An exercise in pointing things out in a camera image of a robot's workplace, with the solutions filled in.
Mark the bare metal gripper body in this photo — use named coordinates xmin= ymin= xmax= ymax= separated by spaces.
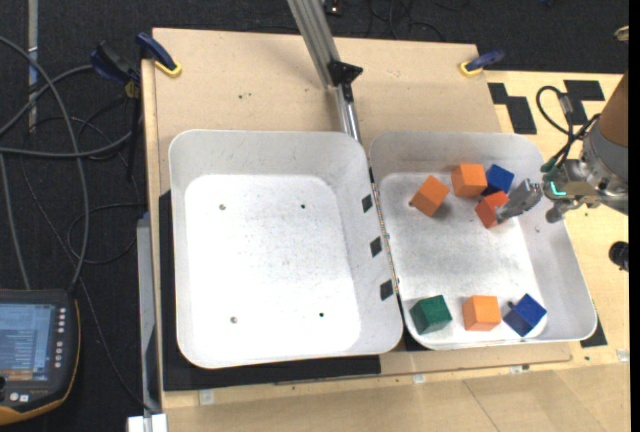
xmin=541 ymin=158 xmax=630 ymax=216

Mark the blue cube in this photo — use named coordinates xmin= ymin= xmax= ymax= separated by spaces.
xmin=502 ymin=292 xmax=548 ymax=338
xmin=481 ymin=163 xmax=516 ymax=197

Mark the red cube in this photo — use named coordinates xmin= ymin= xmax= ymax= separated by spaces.
xmin=474 ymin=190 xmax=512 ymax=230

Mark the orange cube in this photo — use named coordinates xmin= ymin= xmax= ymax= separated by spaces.
xmin=409 ymin=174 xmax=451 ymax=218
xmin=461 ymin=294 xmax=503 ymax=333
xmin=450 ymin=162 xmax=489 ymax=199

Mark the white plastic tray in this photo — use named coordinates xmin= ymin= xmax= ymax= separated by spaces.
xmin=168 ymin=128 xmax=405 ymax=370
xmin=368 ymin=131 xmax=599 ymax=352

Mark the green cube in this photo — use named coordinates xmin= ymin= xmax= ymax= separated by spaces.
xmin=408 ymin=294 xmax=454 ymax=336

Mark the brown flat board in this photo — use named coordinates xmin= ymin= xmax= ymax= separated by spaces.
xmin=149 ymin=27 xmax=574 ymax=389

